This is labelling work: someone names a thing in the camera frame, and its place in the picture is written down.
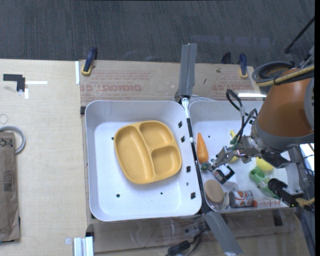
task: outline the black cable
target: black cable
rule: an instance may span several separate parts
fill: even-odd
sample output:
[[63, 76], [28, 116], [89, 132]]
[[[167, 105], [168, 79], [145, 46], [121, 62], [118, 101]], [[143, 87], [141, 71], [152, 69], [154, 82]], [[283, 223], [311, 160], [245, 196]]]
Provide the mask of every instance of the black cable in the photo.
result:
[[191, 252], [189, 253], [189, 255], [194, 252], [197, 247], [199, 246], [200, 242], [201, 242], [201, 234], [206, 230], [207, 228], [205, 227], [204, 229], [202, 229], [198, 234], [196, 234], [194, 237], [193, 237], [193, 240], [192, 242], [188, 242], [187, 240], [177, 244], [177, 245], [174, 245], [172, 247], [170, 247], [168, 249], [168, 253], [165, 255], [165, 256], [174, 256], [174, 255], [177, 255], [179, 254], [180, 252], [182, 251], [185, 251], [187, 249], [190, 248], [190, 245], [192, 245], [198, 238], [198, 242], [197, 244], [193, 247], [193, 249], [191, 250]]
[[[225, 92], [225, 95], [226, 95], [226, 98], [228, 99], [228, 101], [239, 111], [241, 112], [243, 110], [243, 104], [241, 102], [241, 99], [238, 97], [238, 95], [233, 91], [233, 90], [230, 90], [230, 89], [227, 89], [226, 92]], [[240, 107], [238, 107], [236, 104], [234, 104], [234, 102], [232, 101], [232, 99], [230, 98], [230, 95], [232, 95], [233, 98], [235, 98], [238, 102], [239, 102], [239, 105]], [[243, 115], [243, 113], [241, 113], [241, 128], [240, 128], [240, 131], [238, 132], [237, 134], [237, 143], [239, 143], [242, 139], [242, 135], [243, 135], [243, 132], [244, 132], [244, 128], [245, 128], [245, 116]]]
[[236, 137], [238, 137], [241, 133], [244, 132], [243, 130], [244, 130], [244, 128], [246, 127], [246, 125], [247, 125], [247, 123], [249, 122], [249, 120], [250, 120], [251, 118], [255, 118], [255, 116], [253, 116], [254, 113], [256, 114], [256, 116], [258, 116], [257, 109], [255, 109], [255, 108], [249, 112], [249, 114], [248, 114], [248, 116], [247, 116], [247, 118], [246, 118], [246, 120], [245, 120], [245, 122], [244, 122], [244, 124], [243, 124], [243, 128], [238, 131], [238, 133], [235, 135]]
[[314, 154], [310, 154], [310, 155], [305, 156], [303, 159], [307, 159], [309, 157], [314, 157], [314, 156], [315, 156]]

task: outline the toy carrot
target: toy carrot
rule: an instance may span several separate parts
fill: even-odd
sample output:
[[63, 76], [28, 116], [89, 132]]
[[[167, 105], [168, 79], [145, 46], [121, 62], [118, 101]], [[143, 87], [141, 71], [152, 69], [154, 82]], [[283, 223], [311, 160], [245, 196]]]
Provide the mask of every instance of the toy carrot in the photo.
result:
[[200, 163], [205, 163], [209, 160], [208, 150], [204, 138], [202, 137], [200, 132], [198, 132], [197, 136], [196, 154]]

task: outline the blue clamp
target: blue clamp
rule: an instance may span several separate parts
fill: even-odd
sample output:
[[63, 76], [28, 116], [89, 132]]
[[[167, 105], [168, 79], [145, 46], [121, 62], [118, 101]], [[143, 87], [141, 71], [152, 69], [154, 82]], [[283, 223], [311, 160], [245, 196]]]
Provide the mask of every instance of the blue clamp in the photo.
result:
[[91, 62], [92, 60], [95, 60], [97, 58], [97, 48], [92, 47], [90, 48], [88, 57], [86, 58], [85, 63], [82, 66], [81, 69], [81, 74], [84, 76], [89, 76], [91, 73], [92, 65]]
[[242, 79], [246, 79], [248, 77], [248, 72], [247, 72], [247, 58], [244, 53], [241, 53], [239, 55], [239, 62], [240, 68], [239, 68], [239, 75]]

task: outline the yellow divided plate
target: yellow divided plate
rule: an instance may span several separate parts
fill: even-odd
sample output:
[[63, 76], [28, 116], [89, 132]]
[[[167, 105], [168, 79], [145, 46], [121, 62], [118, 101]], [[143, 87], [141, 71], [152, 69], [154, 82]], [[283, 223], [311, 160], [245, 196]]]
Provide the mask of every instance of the yellow divided plate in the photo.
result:
[[142, 121], [121, 127], [114, 135], [114, 147], [124, 175], [136, 184], [171, 177], [182, 165], [175, 137], [159, 121]]

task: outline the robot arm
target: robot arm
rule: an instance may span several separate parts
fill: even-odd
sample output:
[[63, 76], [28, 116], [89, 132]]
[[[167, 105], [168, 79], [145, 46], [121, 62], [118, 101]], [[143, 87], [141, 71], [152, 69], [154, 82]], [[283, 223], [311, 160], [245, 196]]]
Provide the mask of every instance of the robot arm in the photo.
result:
[[[290, 69], [283, 74], [294, 71]], [[288, 184], [271, 179], [268, 187], [284, 203], [290, 207], [296, 206], [296, 198], [303, 195], [299, 187], [299, 168], [303, 162], [299, 145], [314, 143], [314, 78], [273, 85], [258, 114], [255, 110], [245, 113], [237, 95], [227, 90], [229, 101], [229, 94], [240, 104], [238, 110], [242, 126], [231, 141], [233, 145], [221, 149], [211, 168], [214, 170], [227, 164], [234, 156], [241, 158], [244, 163], [258, 157], [277, 169], [286, 168]], [[252, 124], [250, 136], [242, 136], [241, 131], [247, 122]], [[289, 153], [290, 160], [281, 156], [283, 152]]]

